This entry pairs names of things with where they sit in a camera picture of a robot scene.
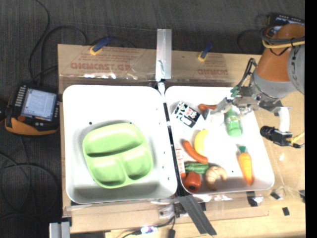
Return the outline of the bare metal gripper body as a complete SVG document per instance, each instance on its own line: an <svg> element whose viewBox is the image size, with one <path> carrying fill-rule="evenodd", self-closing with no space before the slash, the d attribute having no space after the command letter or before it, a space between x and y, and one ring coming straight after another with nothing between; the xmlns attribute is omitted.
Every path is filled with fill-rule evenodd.
<svg viewBox="0 0 317 238"><path fill-rule="evenodd" d="M281 99L284 98L284 90L279 87L236 86L231 90L231 99L226 99L230 106L236 106L240 110L264 109L269 112L277 112L283 107Z"/></svg>

